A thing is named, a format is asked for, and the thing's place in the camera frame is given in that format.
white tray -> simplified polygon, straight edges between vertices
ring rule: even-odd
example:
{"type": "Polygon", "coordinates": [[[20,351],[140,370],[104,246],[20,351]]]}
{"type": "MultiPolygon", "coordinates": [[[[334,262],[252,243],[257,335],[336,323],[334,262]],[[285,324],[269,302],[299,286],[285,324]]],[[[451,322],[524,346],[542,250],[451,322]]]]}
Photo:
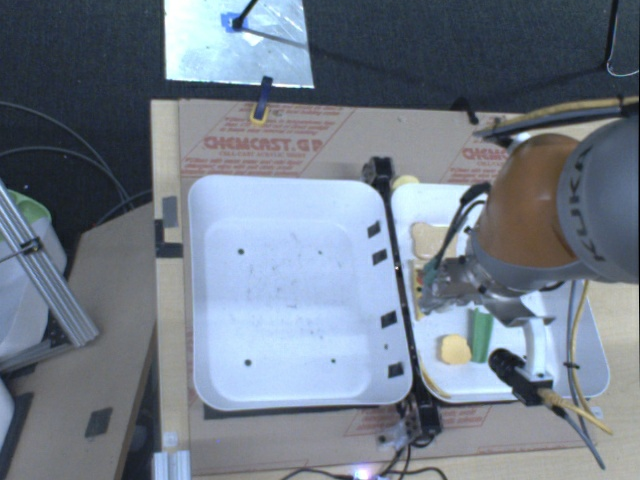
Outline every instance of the white tray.
{"type": "Polygon", "coordinates": [[[406,396],[411,366],[385,210],[370,186],[209,176],[190,190],[189,220],[194,383],[205,403],[243,410],[406,396]]]}
{"type": "MultiPolygon", "coordinates": [[[[395,219],[400,258],[405,279],[405,288],[412,314],[416,348],[429,376],[435,384],[449,395],[443,397],[437,390],[427,386],[434,396],[449,403],[495,402],[514,400],[511,388],[498,379],[489,366],[479,363],[447,365],[438,358],[438,345],[442,336],[460,334],[470,337],[470,315],[475,306],[456,307],[442,313],[433,312],[420,320],[415,318],[412,295],[411,272],[413,269],[413,241],[411,226],[425,222],[433,226],[448,226],[458,202],[468,187],[459,185],[404,185],[394,192],[392,209],[395,219]]],[[[482,207],[472,211],[468,224],[478,218],[482,207]]],[[[464,254],[466,235],[460,234],[458,254],[464,254]]],[[[566,368],[566,330],[569,283],[560,289],[546,293],[534,293],[522,298],[522,302],[538,316],[556,316],[547,330],[547,371],[554,377],[554,389],[569,396],[566,368]]],[[[585,312],[578,327],[576,362],[580,369],[580,381],[587,397],[604,392],[609,384],[609,367],[604,355],[600,336],[586,303],[585,312]]],[[[494,321],[489,351],[504,347],[520,356],[525,355],[524,333],[521,328],[504,327],[494,321]]]]}

black rod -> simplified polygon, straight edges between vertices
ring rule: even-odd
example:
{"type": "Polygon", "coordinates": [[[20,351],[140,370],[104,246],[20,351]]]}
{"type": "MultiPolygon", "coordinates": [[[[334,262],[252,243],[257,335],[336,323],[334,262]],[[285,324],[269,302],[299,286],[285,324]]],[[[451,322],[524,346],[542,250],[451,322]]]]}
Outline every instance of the black rod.
{"type": "Polygon", "coordinates": [[[238,16],[237,18],[234,18],[231,21],[231,26],[233,27],[233,30],[241,30],[242,29],[242,25],[244,25],[244,20],[246,19],[246,17],[251,12],[251,9],[253,9],[253,7],[257,3],[258,3],[258,0],[251,0],[251,2],[249,2],[247,7],[245,7],[244,11],[242,11],[242,14],[240,14],[240,16],[238,16]]]}
{"type": "Polygon", "coordinates": [[[604,66],[606,67],[613,52],[613,40],[616,35],[616,23],[618,21],[618,5],[620,0],[611,1],[611,14],[609,16],[609,32],[607,34],[607,48],[604,52],[604,66]]]}

metal profile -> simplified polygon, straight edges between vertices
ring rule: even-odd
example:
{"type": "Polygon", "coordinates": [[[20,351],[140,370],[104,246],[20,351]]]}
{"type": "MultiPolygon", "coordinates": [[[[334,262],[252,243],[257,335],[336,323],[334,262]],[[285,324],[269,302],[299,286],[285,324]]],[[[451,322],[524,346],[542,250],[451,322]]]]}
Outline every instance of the metal profile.
{"type": "Polygon", "coordinates": [[[75,347],[82,347],[98,336],[97,327],[71,293],[47,252],[37,247],[24,250],[25,244],[34,242],[37,237],[1,180],[0,233],[64,329],[69,341],[75,347]]]}

black fabric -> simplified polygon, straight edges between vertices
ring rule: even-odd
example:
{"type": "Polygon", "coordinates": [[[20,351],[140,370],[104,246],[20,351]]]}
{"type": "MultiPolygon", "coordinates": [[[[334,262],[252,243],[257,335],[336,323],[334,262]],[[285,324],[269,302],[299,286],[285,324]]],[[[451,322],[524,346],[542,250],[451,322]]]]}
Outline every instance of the black fabric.
{"type": "MultiPolygon", "coordinates": [[[[530,111],[637,94],[638,77],[601,67],[611,0],[304,0],[314,90],[283,102],[530,111]]],[[[0,100],[46,112],[85,136],[130,194],[150,188],[149,102],[254,99],[255,87],[164,79],[163,0],[0,0],[0,100]]],[[[614,67],[638,66],[638,0],[621,0],[614,67]]],[[[69,136],[0,108],[0,154],[70,147],[69,136]]],[[[53,212],[68,250],[118,198],[73,158],[0,158],[0,178],[53,212]]]]}

silver square panel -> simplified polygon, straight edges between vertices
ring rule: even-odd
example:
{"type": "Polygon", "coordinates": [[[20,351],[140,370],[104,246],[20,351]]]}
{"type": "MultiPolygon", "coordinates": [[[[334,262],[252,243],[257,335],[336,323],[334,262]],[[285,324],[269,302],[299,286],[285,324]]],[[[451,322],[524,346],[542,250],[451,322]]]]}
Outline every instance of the silver square panel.
{"type": "Polygon", "coordinates": [[[234,31],[249,1],[164,0],[167,79],[313,88],[302,0],[260,0],[234,31]]]}

